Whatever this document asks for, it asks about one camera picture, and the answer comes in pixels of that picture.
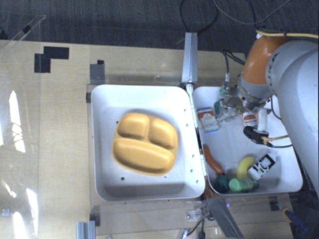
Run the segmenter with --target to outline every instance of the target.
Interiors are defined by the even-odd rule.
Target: metal bracket
[[[197,33],[185,34],[182,83],[197,82]]]
[[[76,239],[96,239],[95,221],[78,222],[76,225]]]

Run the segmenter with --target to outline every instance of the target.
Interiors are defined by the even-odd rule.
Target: white cable
[[[254,22],[254,23],[246,23],[246,22],[243,22],[243,21],[240,21],[240,20],[237,20],[235,18],[233,18],[232,16],[228,15],[226,12],[224,12],[216,3],[216,0],[213,0],[217,9],[219,9],[223,14],[225,14],[227,17],[231,18],[232,20],[238,22],[238,23],[241,23],[241,24],[244,24],[244,25],[255,25],[255,24],[258,24],[258,23],[261,23],[263,21],[265,21],[266,19],[268,19],[272,14],[274,14],[276,11],[278,11],[279,9],[281,9],[282,7],[284,7],[287,3],[289,3],[291,0],[287,0],[284,4],[282,4],[281,6],[279,6],[277,9],[275,9],[274,11],[272,11],[270,14],[267,15],[267,17],[265,17],[264,19],[260,20],[260,21],[257,21],[257,22]]]

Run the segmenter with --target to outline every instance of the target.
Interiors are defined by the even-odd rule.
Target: white surface
[[[213,107],[214,103],[219,99],[221,99],[219,87],[200,87],[194,91],[194,104],[197,109]],[[277,115],[280,115],[275,98],[274,109]],[[218,131],[203,133],[201,130],[200,133],[203,144],[209,146],[213,158],[223,167],[225,175],[229,179],[235,177],[237,165],[245,156],[255,156],[255,161],[257,162],[264,154],[272,153],[276,155],[276,164],[259,180],[260,188],[250,194],[277,194],[300,190],[303,179],[292,147],[274,149],[253,143],[243,133],[240,116],[230,122],[223,121],[219,126],[220,129]],[[268,115],[266,131],[269,132],[269,137],[287,134],[281,121],[273,114]],[[288,138],[285,138],[273,141],[272,144],[289,145],[291,142]],[[213,184],[216,179],[216,173],[208,166],[207,170],[210,183]]]
[[[178,135],[173,169],[164,176],[135,173],[112,159],[116,122],[129,112],[146,113],[171,123]],[[189,97],[178,87],[100,85],[92,92],[95,177],[107,201],[194,198],[205,182]]]

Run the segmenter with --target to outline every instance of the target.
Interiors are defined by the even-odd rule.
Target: toy banana
[[[244,157],[237,166],[236,176],[238,179],[245,179],[247,170],[253,165],[255,158],[252,156]]]

